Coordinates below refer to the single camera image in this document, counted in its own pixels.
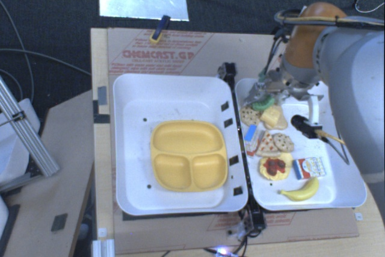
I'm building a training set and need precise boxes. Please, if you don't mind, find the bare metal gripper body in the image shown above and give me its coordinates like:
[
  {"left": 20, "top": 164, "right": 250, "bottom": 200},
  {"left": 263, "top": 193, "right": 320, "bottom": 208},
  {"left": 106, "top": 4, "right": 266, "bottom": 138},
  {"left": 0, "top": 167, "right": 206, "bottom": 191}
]
[{"left": 257, "top": 67, "right": 325, "bottom": 101}]

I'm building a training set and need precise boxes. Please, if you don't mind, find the green toy doughnut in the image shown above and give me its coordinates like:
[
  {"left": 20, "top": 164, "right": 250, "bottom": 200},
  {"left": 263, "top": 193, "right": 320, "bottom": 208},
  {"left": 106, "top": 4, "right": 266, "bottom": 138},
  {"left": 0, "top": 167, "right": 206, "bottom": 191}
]
[{"left": 251, "top": 96, "right": 276, "bottom": 113}]

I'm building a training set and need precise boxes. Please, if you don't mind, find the yellow cheese wedge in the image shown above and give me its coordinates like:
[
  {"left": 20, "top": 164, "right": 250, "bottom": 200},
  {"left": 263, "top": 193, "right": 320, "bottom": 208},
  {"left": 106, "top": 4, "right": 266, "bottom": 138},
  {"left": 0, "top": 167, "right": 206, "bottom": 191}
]
[{"left": 259, "top": 106, "right": 282, "bottom": 128}]

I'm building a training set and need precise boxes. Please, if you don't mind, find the brown chocolate chip biscuit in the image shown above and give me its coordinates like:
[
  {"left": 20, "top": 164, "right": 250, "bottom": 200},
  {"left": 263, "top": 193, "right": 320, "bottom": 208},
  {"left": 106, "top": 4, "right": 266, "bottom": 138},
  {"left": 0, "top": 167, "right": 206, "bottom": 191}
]
[
  {"left": 271, "top": 132, "right": 295, "bottom": 153},
  {"left": 239, "top": 106, "right": 261, "bottom": 127}
]

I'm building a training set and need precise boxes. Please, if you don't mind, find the beige toy bread slice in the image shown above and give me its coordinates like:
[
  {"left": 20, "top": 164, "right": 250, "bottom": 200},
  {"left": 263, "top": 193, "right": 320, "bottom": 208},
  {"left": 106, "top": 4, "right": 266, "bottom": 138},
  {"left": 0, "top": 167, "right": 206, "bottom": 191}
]
[{"left": 264, "top": 105, "right": 289, "bottom": 131}]

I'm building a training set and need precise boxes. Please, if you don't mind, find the blue and white packet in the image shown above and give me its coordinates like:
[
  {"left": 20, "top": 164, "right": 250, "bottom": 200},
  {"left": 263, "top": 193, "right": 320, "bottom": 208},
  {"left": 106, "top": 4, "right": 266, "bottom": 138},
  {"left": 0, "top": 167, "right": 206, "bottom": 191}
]
[{"left": 244, "top": 124, "right": 266, "bottom": 158}]

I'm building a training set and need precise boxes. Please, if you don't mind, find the thin black rod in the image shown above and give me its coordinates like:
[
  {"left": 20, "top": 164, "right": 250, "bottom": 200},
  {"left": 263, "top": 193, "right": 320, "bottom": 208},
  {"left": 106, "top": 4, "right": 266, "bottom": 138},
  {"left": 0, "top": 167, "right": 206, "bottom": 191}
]
[{"left": 227, "top": 76, "right": 257, "bottom": 214}]

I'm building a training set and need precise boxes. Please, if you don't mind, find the toy pizza slice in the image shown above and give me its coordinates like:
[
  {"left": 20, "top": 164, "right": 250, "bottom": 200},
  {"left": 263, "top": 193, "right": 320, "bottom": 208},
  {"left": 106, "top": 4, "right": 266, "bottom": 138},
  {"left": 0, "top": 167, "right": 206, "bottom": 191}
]
[{"left": 256, "top": 129, "right": 281, "bottom": 158}]

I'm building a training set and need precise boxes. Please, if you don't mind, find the yellow spaghetti with red meatballs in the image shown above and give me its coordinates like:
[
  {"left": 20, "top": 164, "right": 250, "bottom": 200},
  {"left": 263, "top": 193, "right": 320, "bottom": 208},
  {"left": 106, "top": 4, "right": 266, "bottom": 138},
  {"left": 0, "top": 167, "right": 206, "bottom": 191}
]
[{"left": 258, "top": 152, "right": 294, "bottom": 182}]

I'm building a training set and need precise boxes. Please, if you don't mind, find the red white blue carton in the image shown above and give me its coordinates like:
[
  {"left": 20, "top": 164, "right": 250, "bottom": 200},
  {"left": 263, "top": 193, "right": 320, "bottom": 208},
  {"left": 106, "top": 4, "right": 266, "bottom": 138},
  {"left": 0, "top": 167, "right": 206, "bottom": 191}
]
[{"left": 292, "top": 156, "right": 328, "bottom": 181}]

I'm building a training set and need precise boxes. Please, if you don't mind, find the yellow divided plate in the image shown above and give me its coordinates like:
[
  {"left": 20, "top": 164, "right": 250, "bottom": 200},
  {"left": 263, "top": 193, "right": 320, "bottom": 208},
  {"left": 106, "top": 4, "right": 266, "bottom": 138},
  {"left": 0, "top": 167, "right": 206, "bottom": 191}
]
[{"left": 149, "top": 120, "right": 229, "bottom": 193}]

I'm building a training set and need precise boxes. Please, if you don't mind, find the brown cardboard board red print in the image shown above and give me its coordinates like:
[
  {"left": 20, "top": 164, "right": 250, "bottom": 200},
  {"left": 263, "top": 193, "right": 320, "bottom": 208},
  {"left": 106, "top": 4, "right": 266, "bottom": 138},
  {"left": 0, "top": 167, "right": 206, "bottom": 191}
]
[{"left": 106, "top": 27, "right": 360, "bottom": 247}]

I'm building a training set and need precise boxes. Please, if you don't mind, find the yellow banana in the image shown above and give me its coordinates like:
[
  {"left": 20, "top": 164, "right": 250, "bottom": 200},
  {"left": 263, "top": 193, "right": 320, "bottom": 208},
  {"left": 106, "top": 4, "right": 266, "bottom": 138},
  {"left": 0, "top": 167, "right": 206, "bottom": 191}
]
[{"left": 277, "top": 176, "right": 321, "bottom": 203}]

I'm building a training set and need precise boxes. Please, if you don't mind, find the white plastic tray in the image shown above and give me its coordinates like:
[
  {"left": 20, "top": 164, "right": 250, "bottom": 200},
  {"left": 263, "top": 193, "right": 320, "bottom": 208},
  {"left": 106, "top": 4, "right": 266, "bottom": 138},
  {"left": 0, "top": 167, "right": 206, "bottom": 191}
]
[
  {"left": 112, "top": 73, "right": 250, "bottom": 217},
  {"left": 235, "top": 78, "right": 368, "bottom": 212}
]

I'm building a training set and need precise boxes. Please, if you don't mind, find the black block with thin wires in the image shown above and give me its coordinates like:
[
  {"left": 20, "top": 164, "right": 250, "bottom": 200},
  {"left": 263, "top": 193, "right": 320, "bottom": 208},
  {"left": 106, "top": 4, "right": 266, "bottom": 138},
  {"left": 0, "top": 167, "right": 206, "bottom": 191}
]
[
  {"left": 217, "top": 62, "right": 237, "bottom": 81},
  {"left": 237, "top": 208, "right": 267, "bottom": 236}
]

